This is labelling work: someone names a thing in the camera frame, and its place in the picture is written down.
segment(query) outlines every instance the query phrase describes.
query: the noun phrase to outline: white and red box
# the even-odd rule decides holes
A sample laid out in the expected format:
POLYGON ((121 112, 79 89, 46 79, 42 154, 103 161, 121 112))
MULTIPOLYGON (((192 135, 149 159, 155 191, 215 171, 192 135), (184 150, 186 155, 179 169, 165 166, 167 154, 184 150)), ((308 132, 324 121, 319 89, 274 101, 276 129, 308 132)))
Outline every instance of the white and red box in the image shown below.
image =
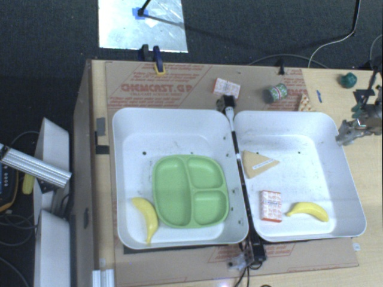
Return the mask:
POLYGON ((281 193, 263 190, 261 193, 262 220, 282 221, 282 197, 281 193))

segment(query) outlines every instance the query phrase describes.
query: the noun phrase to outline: green round object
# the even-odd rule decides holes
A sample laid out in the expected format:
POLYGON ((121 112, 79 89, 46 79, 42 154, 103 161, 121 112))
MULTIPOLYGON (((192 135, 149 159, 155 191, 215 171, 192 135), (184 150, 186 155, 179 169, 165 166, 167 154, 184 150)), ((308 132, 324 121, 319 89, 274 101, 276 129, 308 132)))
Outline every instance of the green round object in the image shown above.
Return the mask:
POLYGON ((350 72, 341 77, 341 85, 345 88, 354 87, 356 83, 357 77, 350 72))

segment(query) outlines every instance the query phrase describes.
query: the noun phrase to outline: banana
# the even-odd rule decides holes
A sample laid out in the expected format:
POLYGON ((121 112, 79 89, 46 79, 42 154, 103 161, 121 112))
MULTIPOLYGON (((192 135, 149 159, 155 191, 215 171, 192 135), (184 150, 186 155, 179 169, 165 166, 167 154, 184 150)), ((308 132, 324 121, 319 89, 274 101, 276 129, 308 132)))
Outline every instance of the banana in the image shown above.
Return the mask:
POLYGON ((146 221, 147 238, 146 243, 149 244, 153 234, 158 229, 158 218, 153 205, 144 198, 132 198, 132 203, 144 215, 146 221))
POLYGON ((327 212, 319 205, 313 202, 299 202, 296 203, 291 211, 286 213, 286 216, 294 215, 295 213, 308 213, 315 216, 321 221, 327 222, 329 220, 329 215, 327 212))

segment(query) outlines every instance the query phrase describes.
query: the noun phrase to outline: multimeter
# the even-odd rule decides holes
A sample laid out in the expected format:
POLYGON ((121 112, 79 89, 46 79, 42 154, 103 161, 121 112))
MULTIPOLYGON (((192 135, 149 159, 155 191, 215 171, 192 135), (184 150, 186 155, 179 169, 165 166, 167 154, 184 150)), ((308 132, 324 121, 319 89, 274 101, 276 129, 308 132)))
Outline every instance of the multimeter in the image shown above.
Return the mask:
POLYGON ((17 194, 16 170, 0 164, 0 212, 8 209, 14 202, 17 194))

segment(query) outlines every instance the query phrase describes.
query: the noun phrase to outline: silver metal plate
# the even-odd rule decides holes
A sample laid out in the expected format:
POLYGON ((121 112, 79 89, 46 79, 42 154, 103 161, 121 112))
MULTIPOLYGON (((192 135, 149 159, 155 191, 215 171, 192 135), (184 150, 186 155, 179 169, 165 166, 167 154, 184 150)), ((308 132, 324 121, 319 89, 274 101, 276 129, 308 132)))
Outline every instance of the silver metal plate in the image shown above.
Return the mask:
POLYGON ((99 46, 137 50, 148 44, 150 50, 158 45, 161 51, 187 53, 181 0, 151 0, 148 15, 138 17, 145 1, 98 0, 99 46))

